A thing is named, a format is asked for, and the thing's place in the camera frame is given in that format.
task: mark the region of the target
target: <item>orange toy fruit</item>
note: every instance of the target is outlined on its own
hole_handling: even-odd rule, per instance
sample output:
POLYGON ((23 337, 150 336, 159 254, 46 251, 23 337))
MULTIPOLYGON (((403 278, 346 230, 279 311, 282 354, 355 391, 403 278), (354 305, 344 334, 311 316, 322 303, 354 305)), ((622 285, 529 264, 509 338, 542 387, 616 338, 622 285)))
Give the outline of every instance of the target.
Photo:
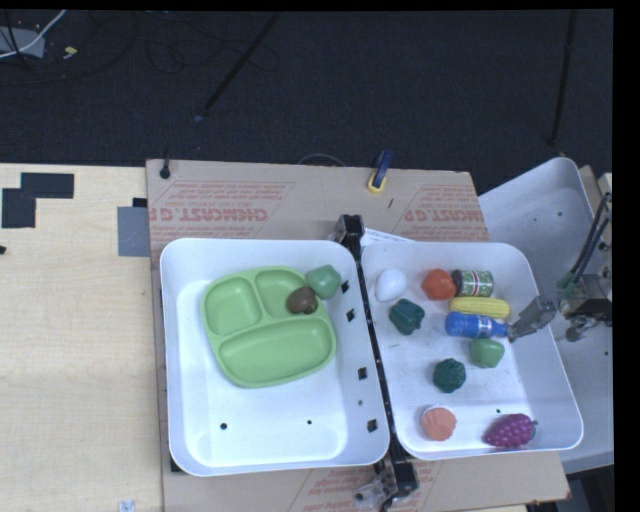
POLYGON ((422 281, 422 289, 431 300, 447 300, 455 296, 456 284, 441 268, 433 269, 422 281))
POLYGON ((422 428, 434 441, 446 441, 456 429, 458 420, 444 407, 429 407, 422 414, 422 428))

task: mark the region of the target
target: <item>cable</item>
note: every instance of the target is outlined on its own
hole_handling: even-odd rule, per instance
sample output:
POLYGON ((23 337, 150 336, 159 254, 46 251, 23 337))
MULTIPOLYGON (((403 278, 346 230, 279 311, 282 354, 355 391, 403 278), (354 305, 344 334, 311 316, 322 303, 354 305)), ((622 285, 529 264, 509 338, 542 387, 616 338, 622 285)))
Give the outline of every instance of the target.
POLYGON ((337 158, 331 156, 331 155, 326 155, 324 153, 311 153, 310 155, 307 156, 303 156, 300 160, 298 160, 296 162, 296 165, 300 165, 305 163, 307 160, 311 160, 313 158, 326 158, 327 160, 331 160, 335 163, 337 163, 338 165, 341 165, 342 167, 347 167, 347 164, 345 164, 344 162, 342 162, 341 160, 338 160, 337 158))
MULTIPOLYGON (((211 29, 209 29, 206 25, 204 27, 200 27, 197 24, 195 24, 194 20, 191 20, 189 18, 185 18, 183 16, 181 16, 178 12, 175 13, 182 21, 184 21, 189 27, 191 27, 193 30, 205 35, 207 38, 212 39, 213 41, 220 43, 220 47, 225 49, 225 50, 229 50, 232 52, 235 52, 239 55, 242 55, 243 51, 241 49, 236 49, 233 48, 232 46, 230 46, 232 43, 251 43, 250 40, 248 39, 243 39, 243 38, 231 38, 229 36, 227 36, 227 34, 229 33, 229 25, 230 25, 230 18, 227 17, 227 26, 224 29, 224 35, 219 36, 217 35, 215 32, 213 32, 211 29)), ((256 62, 253 60, 253 56, 251 56, 247 62, 250 62, 251 64, 253 64, 255 67, 257 67, 258 69, 260 69, 261 71, 275 71, 278 69, 278 66, 280 65, 280 56, 278 55, 278 53, 271 48, 268 44, 262 43, 260 45, 260 49, 263 50, 267 50, 268 52, 270 52, 276 60, 275 65, 272 68, 268 68, 265 66, 260 66, 258 64, 256 64, 256 62)))
MULTIPOLYGON (((28 50, 29 48, 31 48, 34 44, 36 44, 38 41, 40 41, 40 39, 42 39, 44 37, 44 35, 49 31, 49 29, 51 27, 53 27, 56 23, 58 23, 60 18, 62 18, 66 13, 67 13, 67 10, 66 9, 62 9, 55 18, 53 18, 49 23, 47 23, 47 25, 40 31, 40 33, 33 39, 33 41, 31 41, 30 43, 24 45, 22 48, 18 48, 18 45, 14 43, 14 47, 16 49, 14 51, 11 51, 11 52, 0 54, 0 59, 4 59, 6 57, 12 57, 13 55, 20 55, 25 50, 28 50)), ((9 30, 9 33, 11 34, 11 38, 13 39, 13 31, 9 30)))
POLYGON ((4 30, 0 30, 0 35, 2 35, 2 39, 4 39, 4 42, 7 43, 7 46, 9 48, 15 48, 14 44, 11 42, 11 40, 7 37, 7 34, 4 33, 4 30))
MULTIPOLYGON (((81 15, 86 15, 86 11, 69 11, 67 13, 67 22, 68 22, 68 27, 65 27, 67 32, 65 34, 63 34, 61 37, 66 37, 69 39, 72 39, 74 42, 71 43, 72 47, 77 49, 77 50, 85 50, 86 47, 88 46, 89 42, 100 32, 100 30, 95 27, 92 26, 90 24, 86 23, 85 19, 82 19, 82 27, 91 27, 91 33, 89 33, 88 35, 84 36, 82 39, 79 38, 79 34, 77 33, 77 29, 76 29, 76 25, 75 23, 77 22, 77 20, 79 20, 79 16, 81 15)), ((54 51, 50 51, 50 52, 46 52, 43 53, 42 57, 40 59, 29 59, 29 64, 31 66, 31 71, 47 71, 49 69, 51 69, 52 67, 57 67, 57 68, 70 68, 72 66, 76 65, 76 62, 79 59, 74 59, 73 60, 73 64, 71 64, 71 61, 68 61, 67 59, 69 57, 71 57, 71 54, 68 53, 65 50, 65 56, 60 59, 59 56, 59 52, 57 51, 58 49, 56 48, 54 51)), ((4 59, 4 60, 0 60, 0 65, 3 66, 15 66, 15 64, 11 61, 11 59, 4 59)), ((12 83, 2 83, 0 82, 0 87, 4 87, 4 86, 8 86, 8 85, 22 85, 21 82, 12 82, 12 83)))
POLYGON ((576 260, 575 264, 571 268, 572 273, 575 273, 578 270, 578 267, 582 264, 582 261, 585 258, 588 248, 591 245, 593 234, 596 231, 596 226, 598 225, 598 222, 600 222, 600 216, 602 215, 602 211, 604 210, 604 207, 607 204, 607 202, 611 201, 611 199, 612 197, 610 192, 607 192, 606 194, 604 194, 602 196, 602 199, 600 199, 600 204, 598 204, 598 209, 596 210, 596 214, 593 217, 593 222, 591 223, 591 227, 589 228, 589 234, 587 235, 587 239, 584 242, 584 246, 580 251, 580 255, 578 256, 578 259, 576 260))
POLYGON ((151 18, 155 18, 157 20, 177 22, 177 23, 185 23, 187 21, 187 18, 184 18, 183 16, 181 16, 180 14, 178 14, 178 12, 173 12, 173 11, 143 11, 143 12, 147 16, 151 18), (160 14, 156 14, 158 12, 164 12, 165 14, 175 14, 176 17, 172 18, 170 16, 162 16, 160 14))
POLYGON ((185 67, 187 66, 201 66, 202 64, 205 64, 206 62, 208 62, 211 58, 213 58, 215 56, 215 52, 213 54, 207 55, 205 58, 199 60, 198 62, 188 62, 185 54, 183 52, 181 52, 178 48, 177 48, 177 43, 181 43, 181 42, 187 42, 187 43, 196 43, 196 44, 201 44, 201 41, 195 40, 195 39, 179 39, 177 40, 173 45, 168 44, 168 43, 164 43, 162 41, 159 41, 157 39, 151 39, 148 37, 143 37, 143 36, 139 36, 137 34, 133 34, 133 35, 129 35, 129 34, 123 34, 121 32, 112 30, 110 28, 105 27, 104 25, 102 25, 92 14, 91 12, 89 12, 89 17, 91 18, 91 21, 93 21, 98 27, 100 27, 102 30, 104 30, 105 32, 108 32, 110 34, 119 36, 119 37, 126 37, 126 38, 130 38, 136 41, 143 41, 146 45, 145 45, 145 54, 147 56, 147 59, 149 59, 149 62, 151 63, 151 65, 157 69, 158 71, 162 71, 164 73, 179 73, 180 71, 182 71, 185 67), (177 69, 169 69, 167 67, 162 67, 158 64, 158 60, 156 59, 155 56, 153 56, 152 52, 151 52, 151 45, 157 45, 163 48, 167 49, 168 54, 170 55, 171 59, 173 59, 174 62, 177 62, 179 64, 179 67, 177 69))
POLYGON ((600 223, 600 226, 598 226, 598 230, 596 231, 595 236, 593 236, 593 238, 591 239, 589 243, 589 247, 587 248, 587 251, 585 252, 584 257, 582 258, 582 261, 580 262, 579 267, 576 269, 576 274, 575 274, 575 277, 573 278, 574 283, 577 283, 578 281, 580 281, 582 274, 584 274, 584 271, 587 268, 587 264, 591 259, 593 251, 598 245, 598 240, 600 240, 602 233, 604 233, 604 230, 606 229, 607 225, 609 224, 609 222, 611 222, 612 213, 613 213, 613 210, 607 213, 604 220, 600 223))
POLYGON ((15 50, 14 53, 18 56, 20 62, 22 62, 25 68, 29 69, 29 63, 27 62, 27 59, 25 59, 24 55, 22 55, 22 53, 18 49, 18 42, 16 41, 15 34, 13 33, 11 18, 9 17, 9 11, 7 9, 4 10, 4 18, 7 21, 7 31, 9 32, 9 37, 11 38, 11 44, 9 45, 9 47, 15 50))
MULTIPOLYGON (((137 20, 135 18, 135 16, 132 18, 133 19, 133 27, 132 27, 132 33, 137 33, 138 30, 138 26, 137 26, 137 20)), ((79 80, 79 79, 83 79, 83 78, 88 78, 90 76, 96 75, 98 73, 100 73, 101 71, 104 71, 105 69, 111 67, 113 64, 115 64, 116 62, 118 62, 120 59, 122 59, 124 57, 124 55, 127 53, 127 51, 133 46, 133 43, 135 41, 133 39, 129 39, 129 41, 127 42, 127 44, 124 46, 124 48, 122 49, 122 51, 116 55, 113 59, 111 59, 109 62, 98 66, 95 69, 92 69, 88 72, 85 73, 78 73, 76 75, 69 75, 69 74, 64 74, 61 77, 56 77, 56 78, 47 78, 47 79, 43 79, 43 80, 25 80, 25 81, 21 81, 21 82, 9 82, 9 83, 0 83, 0 87, 9 87, 9 86, 16 86, 16 85, 20 85, 20 86, 24 86, 24 85, 39 85, 39 84, 48 84, 48 83, 55 83, 55 82, 69 82, 72 80, 79 80)))
POLYGON ((235 76, 240 72, 240 70, 244 67, 246 62, 251 57, 251 54, 256 50, 256 48, 260 45, 262 40, 269 33, 273 25, 278 21, 278 13, 273 13, 271 17, 264 24, 256 38, 251 42, 251 45, 247 50, 242 54, 242 57, 238 59, 236 64, 233 66, 229 74, 225 77, 222 83, 218 86, 215 92, 211 95, 211 97, 207 100, 204 106, 200 109, 199 113, 196 115, 196 122, 202 121, 209 113, 209 110, 213 106, 213 104, 218 100, 218 98, 222 95, 225 89, 229 86, 229 84, 233 81, 235 76))

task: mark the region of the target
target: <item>black tape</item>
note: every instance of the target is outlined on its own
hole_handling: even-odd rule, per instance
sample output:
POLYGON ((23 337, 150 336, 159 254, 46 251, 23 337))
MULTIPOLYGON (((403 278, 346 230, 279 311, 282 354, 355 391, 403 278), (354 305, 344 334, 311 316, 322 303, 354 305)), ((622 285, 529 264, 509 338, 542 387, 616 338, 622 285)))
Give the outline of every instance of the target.
POLYGON ((21 188, 2 190, 2 227, 35 228, 36 199, 73 199, 73 174, 21 174, 21 188))
POLYGON ((135 206, 118 206, 118 255, 151 256, 149 244, 147 209, 135 206))

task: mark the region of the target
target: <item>purple toy grapes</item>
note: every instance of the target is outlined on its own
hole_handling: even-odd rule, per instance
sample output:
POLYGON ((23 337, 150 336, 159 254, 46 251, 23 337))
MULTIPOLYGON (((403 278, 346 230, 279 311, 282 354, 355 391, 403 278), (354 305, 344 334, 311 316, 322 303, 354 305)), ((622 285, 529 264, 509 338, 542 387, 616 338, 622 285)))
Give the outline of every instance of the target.
POLYGON ((527 444, 535 434, 535 423, 526 414, 508 414, 489 428, 484 442, 498 448, 527 444))

